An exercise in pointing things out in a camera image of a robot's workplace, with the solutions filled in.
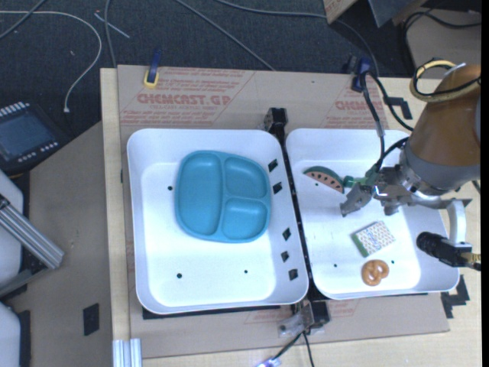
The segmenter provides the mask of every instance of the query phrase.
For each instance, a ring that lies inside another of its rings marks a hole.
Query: blue divided plate
[[[196,151],[180,165],[175,213],[191,236],[250,242],[270,221],[270,182],[255,161],[218,151]]]

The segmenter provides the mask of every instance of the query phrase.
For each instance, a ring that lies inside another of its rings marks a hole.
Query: rectangular patterned card
[[[378,252],[396,240],[383,221],[356,232],[351,238],[364,257]]]

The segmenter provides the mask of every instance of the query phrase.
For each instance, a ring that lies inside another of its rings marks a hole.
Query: pretzel
[[[389,266],[381,260],[370,260],[365,262],[361,268],[361,278],[366,285],[379,285],[383,278],[389,275]]]

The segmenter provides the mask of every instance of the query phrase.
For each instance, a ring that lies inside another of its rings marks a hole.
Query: black floor
[[[25,11],[40,0],[0,0],[0,11]],[[99,69],[112,67],[103,17],[107,0],[47,0],[38,11],[61,11],[89,22],[102,38],[96,65],[76,85],[63,112],[65,95],[98,51],[94,32],[75,18],[32,15],[5,32],[22,15],[0,13],[0,107],[37,103],[72,137],[100,120]],[[147,65],[155,47],[161,65],[294,72],[340,73],[349,56],[368,56],[367,42],[381,76],[410,76],[412,68],[391,22],[377,28],[367,0],[359,0],[328,26],[321,18],[264,15],[211,0],[182,0],[240,40],[260,59],[174,0],[112,0],[108,21],[115,62]],[[226,0],[269,11],[324,15],[322,0]],[[426,7],[481,12],[481,0],[430,0]]]

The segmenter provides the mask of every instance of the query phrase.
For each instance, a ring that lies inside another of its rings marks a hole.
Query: watermelon slice
[[[304,174],[321,184],[331,187],[339,193],[345,192],[343,180],[333,170],[323,166],[313,166],[304,171]]]

